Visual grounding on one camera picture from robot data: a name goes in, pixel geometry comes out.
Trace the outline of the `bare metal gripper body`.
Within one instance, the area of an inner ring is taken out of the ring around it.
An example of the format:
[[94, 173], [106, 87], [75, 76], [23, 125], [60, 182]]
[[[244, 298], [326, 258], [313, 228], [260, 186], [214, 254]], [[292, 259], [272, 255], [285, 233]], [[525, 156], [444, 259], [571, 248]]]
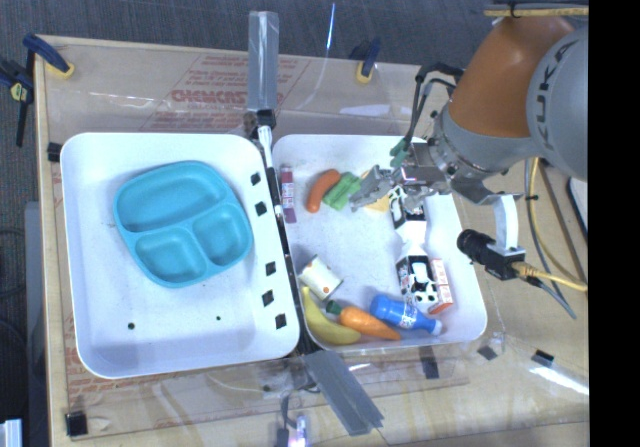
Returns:
[[409, 195], [463, 193], [469, 167], [444, 141], [400, 141], [393, 148], [393, 177]]

